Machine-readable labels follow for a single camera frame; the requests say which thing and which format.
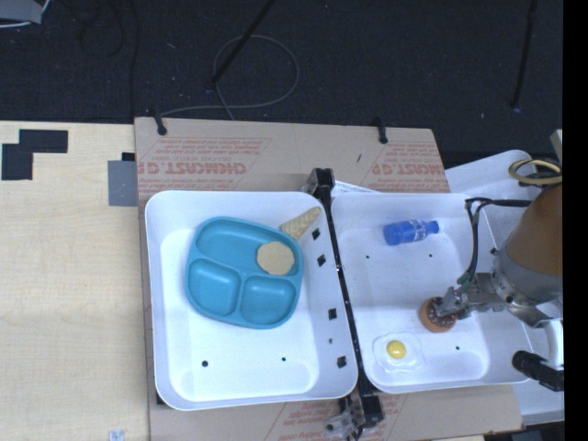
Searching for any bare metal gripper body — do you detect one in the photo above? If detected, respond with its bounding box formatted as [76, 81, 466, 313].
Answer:
[460, 271, 560, 328]

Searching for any brown doughnut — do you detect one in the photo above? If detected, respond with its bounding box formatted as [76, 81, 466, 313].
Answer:
[418, 296, 459, 334]

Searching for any white plastic tray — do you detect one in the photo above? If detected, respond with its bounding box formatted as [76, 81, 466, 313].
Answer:
[329, 191, 535, 395]
[144, 189, 360, 413]

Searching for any white and yellow fried egg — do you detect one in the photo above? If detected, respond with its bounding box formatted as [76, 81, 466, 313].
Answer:
[371, 332, 424, 375]

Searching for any blue plastic bottle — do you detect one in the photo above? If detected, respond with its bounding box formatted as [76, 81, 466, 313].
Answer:
[382, 219, 441, 247]

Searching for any thin black and white rod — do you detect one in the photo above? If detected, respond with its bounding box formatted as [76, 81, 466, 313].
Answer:
[315, 185, 374, 400]

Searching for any beige ice cream cone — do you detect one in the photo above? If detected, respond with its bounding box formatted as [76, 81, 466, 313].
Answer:
[278, 206, 322, 243]

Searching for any beige round biscuit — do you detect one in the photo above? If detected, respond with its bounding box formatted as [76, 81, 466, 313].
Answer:
[255, 241, 297, 277]

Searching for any brown cardboard board red print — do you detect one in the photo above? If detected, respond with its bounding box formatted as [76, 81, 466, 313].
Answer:
[133, 117, 526, 441]

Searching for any blue divided plate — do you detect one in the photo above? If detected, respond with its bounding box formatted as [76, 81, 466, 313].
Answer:
[184, 216, 305, 331]

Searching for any black cylinder on white bracket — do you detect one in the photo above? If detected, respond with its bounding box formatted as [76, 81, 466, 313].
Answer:
[511, 317, 565, 392]

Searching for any black block with thin wires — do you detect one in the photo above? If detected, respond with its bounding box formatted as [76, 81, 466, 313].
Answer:
[359, 394, 385, 429]
[306, 167, 335, 197]

